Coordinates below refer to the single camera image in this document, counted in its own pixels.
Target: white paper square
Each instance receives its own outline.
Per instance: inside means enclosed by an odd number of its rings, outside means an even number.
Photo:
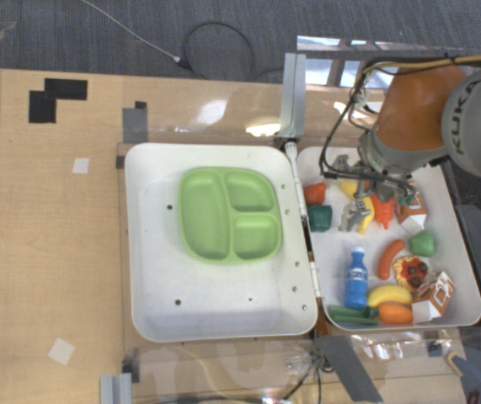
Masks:
[[[49,352],[49,357],[59,364],[67,365],[72,357],[75,346],[62,338],[57,338]]]
[[[76,158],[73,163],[72,173],[88,173],[89,158]]]

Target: bottle label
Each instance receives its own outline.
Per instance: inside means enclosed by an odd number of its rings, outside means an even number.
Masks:
[[[367,271],[361,268],[352,268],[347,272],[348,280],[367,281]]]

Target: brown and white carton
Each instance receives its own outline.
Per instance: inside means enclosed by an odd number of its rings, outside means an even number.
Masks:
[[[412,305],[414,323],[441,317],[454,291],[455,285],[444,271],[425,281],[418,288]]]
[[[409,180],[409,184],[416,186],[413,179]],[[424,200],[420,195],[420,191],[416,191],[416,195],[411,205],[399,206],[396,203],[395,216],[399,224],[410,233],[418,233],[424,230],[425,219],[427,218],[427,209]]]

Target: yellow banana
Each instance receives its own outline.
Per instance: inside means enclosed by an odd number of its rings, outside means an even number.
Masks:
[[[404,287],[396,284],[378,286],[367,293],[367,305],[377,307],[383,302],[399,302],[400,304],[412,304],[412,295]]]
[[[358,188],[358,183],[356,181],[346,179],[345,181],[342,181],[339,184],[339,186],[345,193],[347,193],[347,195],[351,199],[354,200],[356,189]],[[375,217],[375,207],[373,206],[373,202],[371,201],[371,198],[369,196],[366,196],[363,199],[363,201],[364,201],[364,205],[370,211],[370,213],[369,215],[366,215],[366,217],[364,218],[364,220],[361,221],[360,226],[358,227],[358,232],[361,235],[364,235],[366,233],[367,225],[369,225],[373,221],[373,218]]]

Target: orange toy vegetable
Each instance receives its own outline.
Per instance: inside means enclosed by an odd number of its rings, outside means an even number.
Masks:
[[[402,239],[396,239],[384,249],[381,257],[378,259],[377,275],[379,279],[390,278],[390,267],[392,266],[393,258],[395,258],[404,248],[405,241]]]
[[[412,323],[412,310],[396,302],[383,302],[378,307],[378,318],[384,323]]]
[[[321,205],[326,195],[326,184],[316,183],[304,187],[304,198],[308,205]]]
[[[378,221],[384,229],[388,229],[388,223],[393,218],[393,202],[381,202],[376,194],[371,195],[371,202],[375,208],[375,220]]]

